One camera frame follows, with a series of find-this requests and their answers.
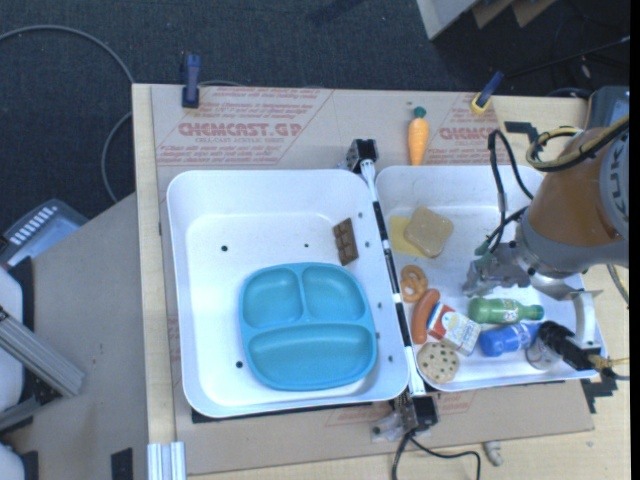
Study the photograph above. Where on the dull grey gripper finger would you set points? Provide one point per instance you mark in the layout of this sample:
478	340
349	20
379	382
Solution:
510	279
475	278

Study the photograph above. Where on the white plastic tray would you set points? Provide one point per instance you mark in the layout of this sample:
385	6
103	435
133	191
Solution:
220	288
450	193

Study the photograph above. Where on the white and red carton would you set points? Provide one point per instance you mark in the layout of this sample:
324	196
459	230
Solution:
455	329

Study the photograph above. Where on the orange-red sausage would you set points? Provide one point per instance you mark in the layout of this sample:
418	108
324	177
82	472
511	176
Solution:
424	315

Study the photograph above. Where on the orange carrot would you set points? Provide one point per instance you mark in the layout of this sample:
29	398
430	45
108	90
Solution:
418	138

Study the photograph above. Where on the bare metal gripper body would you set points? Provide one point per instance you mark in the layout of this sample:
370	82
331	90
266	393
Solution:
512	260

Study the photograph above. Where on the orange pretzel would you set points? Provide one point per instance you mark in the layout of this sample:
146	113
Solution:
414	293

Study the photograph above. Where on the blue bottle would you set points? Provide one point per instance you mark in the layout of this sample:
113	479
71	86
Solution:
505	339

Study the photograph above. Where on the tan chocolate chip cookie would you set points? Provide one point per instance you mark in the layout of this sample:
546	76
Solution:
438	363

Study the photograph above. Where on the brown chocolate bar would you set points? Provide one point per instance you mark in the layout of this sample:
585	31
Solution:
346	242

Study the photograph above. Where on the yellow cheese slice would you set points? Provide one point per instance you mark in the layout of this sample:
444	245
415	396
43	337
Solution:
397	238

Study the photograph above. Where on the tan bread slice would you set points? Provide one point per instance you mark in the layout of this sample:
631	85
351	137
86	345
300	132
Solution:
429	232

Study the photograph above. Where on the clear plastic bottle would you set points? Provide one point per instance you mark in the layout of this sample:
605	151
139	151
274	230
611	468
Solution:
540	355

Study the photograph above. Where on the green bottle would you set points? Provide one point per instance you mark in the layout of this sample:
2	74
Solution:
495	310

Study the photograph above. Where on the brown cardboard board, red print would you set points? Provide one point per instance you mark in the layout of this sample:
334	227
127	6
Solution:
300	128

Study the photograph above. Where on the blue divided plate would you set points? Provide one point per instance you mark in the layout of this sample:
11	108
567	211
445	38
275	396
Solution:
305	338

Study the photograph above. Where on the thin black and white rod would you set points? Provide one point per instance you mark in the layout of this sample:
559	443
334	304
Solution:
383	233

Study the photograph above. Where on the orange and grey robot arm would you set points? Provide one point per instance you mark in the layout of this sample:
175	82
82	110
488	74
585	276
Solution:
575	203

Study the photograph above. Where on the black cylinder on white bracket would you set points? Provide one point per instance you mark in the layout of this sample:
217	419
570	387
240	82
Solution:
565	340

